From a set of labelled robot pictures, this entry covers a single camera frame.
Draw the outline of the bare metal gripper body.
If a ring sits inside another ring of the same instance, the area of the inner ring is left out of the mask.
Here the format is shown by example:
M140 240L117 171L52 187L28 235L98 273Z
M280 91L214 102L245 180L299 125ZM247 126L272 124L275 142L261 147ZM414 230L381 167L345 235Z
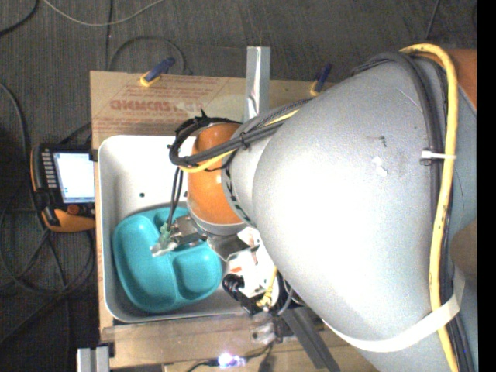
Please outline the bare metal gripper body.
M175 219L170 240L178 244L203 240L223 261L228 262L243 251L253 252L260 247L254 239L243 240L239 237L243 229L246 229L243 223L201 227L191 215L185 215Z

